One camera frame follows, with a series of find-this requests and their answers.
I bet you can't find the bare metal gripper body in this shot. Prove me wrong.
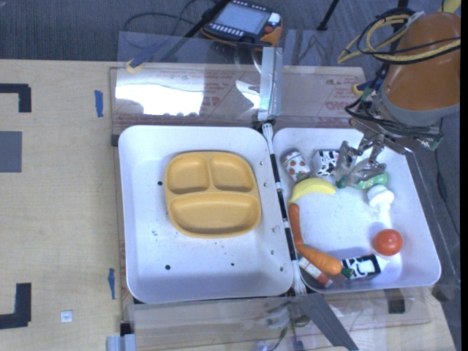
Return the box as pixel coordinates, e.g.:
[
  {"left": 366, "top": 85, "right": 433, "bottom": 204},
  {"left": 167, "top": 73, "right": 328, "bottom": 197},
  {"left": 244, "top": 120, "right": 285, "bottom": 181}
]
[{"left": 349, "top": 111, "right": 445, "bottom": 156}]

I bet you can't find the green and white bottle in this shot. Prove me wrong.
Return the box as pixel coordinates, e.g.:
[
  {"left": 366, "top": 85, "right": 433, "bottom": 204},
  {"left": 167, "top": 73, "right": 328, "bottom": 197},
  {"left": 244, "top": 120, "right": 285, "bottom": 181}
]
[{"left": 335, "top": 173, "right": 389, "bottom": 191}]

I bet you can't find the black and white cow-print carton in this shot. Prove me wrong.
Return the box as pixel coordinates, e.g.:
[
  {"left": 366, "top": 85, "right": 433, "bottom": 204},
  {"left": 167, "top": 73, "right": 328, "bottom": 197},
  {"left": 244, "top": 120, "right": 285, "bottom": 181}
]
[{"left": 312, "top": 149, "right": 341, "bottom": 178}]

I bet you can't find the yellow banana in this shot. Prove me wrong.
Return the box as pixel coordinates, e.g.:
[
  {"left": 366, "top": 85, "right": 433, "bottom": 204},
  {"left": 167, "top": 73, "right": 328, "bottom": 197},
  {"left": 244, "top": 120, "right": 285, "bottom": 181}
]
[{"left": 288, "top": 177, "right": 337, "bottom": 205}]

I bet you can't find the white can with red print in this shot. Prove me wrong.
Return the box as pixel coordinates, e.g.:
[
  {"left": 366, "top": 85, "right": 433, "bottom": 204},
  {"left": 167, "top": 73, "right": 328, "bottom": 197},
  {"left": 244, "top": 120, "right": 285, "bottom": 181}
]
[{"left": 280, "top": 149, "right": 312, "bottom": 182}]

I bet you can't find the white plastic tray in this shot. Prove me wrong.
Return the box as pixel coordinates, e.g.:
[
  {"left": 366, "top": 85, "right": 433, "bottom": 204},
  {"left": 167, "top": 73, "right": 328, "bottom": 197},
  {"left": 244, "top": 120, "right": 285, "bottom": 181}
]
[
  {"left": 272, "top": 127, "right": 442, "bottom": 295},
  {"left": 117, "top": 124, "right": 295, "bottom": 304}
]

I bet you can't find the brown cardboard board, red print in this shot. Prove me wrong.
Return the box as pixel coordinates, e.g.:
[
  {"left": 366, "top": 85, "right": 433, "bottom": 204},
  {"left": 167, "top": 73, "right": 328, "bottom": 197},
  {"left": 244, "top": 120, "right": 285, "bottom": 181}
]
[{"left": 109, "top": 64, "right": 433, "bottom": 325}]

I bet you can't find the red tomato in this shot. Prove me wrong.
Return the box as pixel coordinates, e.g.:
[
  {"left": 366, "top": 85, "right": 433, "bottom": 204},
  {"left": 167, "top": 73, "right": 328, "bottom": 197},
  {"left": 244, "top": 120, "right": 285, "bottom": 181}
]
[{"left": 373, "top": 228, "right": 404, "bottom": 257}]

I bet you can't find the orange sausage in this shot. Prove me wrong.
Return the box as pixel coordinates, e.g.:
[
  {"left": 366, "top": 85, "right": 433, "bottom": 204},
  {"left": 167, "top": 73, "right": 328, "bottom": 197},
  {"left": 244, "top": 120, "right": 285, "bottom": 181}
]
[{"left": 287, "top": 203, "right": 306, "bottom": 252}]

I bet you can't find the black and white milk carton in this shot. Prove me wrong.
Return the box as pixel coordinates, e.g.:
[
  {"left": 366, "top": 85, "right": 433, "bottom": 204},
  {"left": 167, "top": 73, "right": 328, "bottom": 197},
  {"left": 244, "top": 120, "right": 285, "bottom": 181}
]
[{"left": 341, "top": 254, "right": 390, "bottom": 282}]

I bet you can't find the orange carrot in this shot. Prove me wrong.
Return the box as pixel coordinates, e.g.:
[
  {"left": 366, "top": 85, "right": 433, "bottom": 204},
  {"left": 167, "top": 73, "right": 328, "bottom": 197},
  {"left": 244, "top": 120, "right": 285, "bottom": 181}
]
[{"left": 296, "top": 244, "right": 355, "bottom": 279}]

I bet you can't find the red and white packet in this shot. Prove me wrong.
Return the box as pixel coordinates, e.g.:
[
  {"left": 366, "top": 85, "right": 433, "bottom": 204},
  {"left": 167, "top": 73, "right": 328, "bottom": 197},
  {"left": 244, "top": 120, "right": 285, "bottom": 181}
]
[{"left": 298, "top": 256, "right": 334, "bottom": 290}]

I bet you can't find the yellow divided plate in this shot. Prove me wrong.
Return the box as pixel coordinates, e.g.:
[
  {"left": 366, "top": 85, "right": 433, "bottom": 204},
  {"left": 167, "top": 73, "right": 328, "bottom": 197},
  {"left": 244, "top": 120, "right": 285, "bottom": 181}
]
[{"left": 164, "top": 151, "right": 263, "bottom": 239}]

